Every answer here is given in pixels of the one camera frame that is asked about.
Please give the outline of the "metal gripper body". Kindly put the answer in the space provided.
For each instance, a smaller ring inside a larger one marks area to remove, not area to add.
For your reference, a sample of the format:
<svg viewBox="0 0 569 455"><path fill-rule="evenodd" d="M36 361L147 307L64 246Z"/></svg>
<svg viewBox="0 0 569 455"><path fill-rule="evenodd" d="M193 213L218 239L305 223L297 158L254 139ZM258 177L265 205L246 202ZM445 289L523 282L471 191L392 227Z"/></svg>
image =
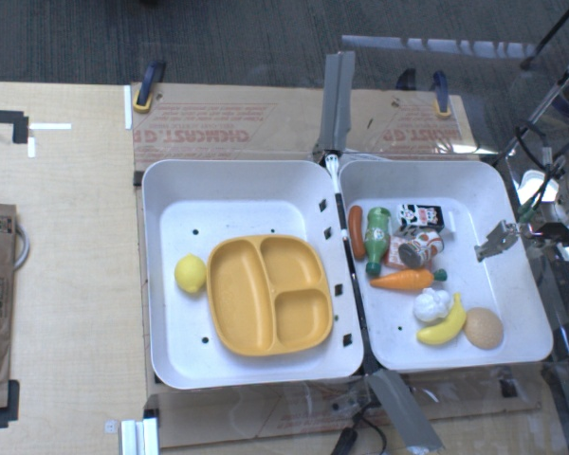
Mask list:
<svg viewBox="0 0 569 455"><path fill-rule="evenodd" d="M538 228L522 224L521 236L530 260L554 254L560 246L569 247L569 228L560 222L544 223Z"/></svg>

